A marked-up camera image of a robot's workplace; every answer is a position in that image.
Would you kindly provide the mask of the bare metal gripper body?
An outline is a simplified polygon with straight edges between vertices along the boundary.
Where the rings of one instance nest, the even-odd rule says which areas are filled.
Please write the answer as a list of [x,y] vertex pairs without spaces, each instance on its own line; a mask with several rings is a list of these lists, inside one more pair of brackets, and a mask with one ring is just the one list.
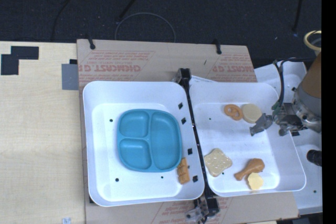
[[322,131],[321,99],[315,97],[293,97],[291,102],[284,102],[279,97],[272,106],[272,117],[276,124],[288,124],[291,131],[310,129],[316,133]]

